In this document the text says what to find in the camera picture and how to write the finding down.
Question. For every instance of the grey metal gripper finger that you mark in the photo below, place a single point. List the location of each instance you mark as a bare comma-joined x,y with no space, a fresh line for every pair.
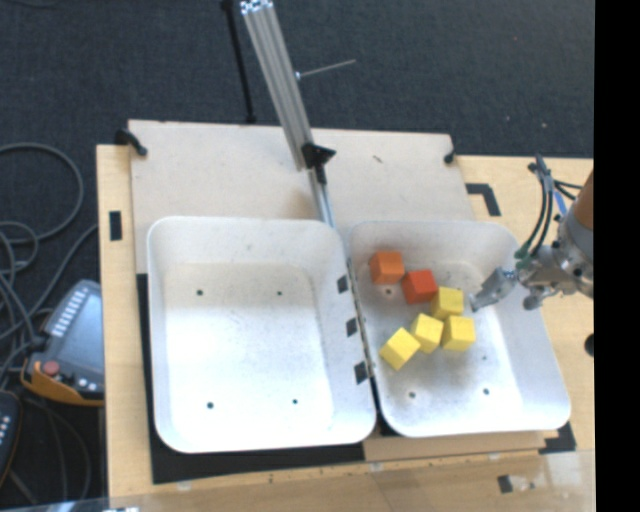
537,299
492,289

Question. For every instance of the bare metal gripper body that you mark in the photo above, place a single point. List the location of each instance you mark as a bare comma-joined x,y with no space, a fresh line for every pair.
560,272

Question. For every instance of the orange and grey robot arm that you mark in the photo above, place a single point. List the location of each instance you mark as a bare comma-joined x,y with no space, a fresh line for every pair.
584,215

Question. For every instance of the yellow cube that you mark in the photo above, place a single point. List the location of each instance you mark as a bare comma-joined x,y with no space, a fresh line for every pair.
428,331
448,302
459,334
399,348

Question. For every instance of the red cube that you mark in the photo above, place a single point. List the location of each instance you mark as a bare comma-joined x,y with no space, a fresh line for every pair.
419,286

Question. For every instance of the orange cube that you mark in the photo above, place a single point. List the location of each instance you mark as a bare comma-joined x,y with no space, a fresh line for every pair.
386,266

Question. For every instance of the white plastic tray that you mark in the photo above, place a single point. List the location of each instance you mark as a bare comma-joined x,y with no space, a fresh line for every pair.
250,340
450,395

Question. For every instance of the thin black and white rod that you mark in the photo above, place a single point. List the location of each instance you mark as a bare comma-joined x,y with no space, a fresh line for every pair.
325,205

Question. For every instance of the pale wood board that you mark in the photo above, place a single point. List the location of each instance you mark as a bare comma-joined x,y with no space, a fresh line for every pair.
225,170

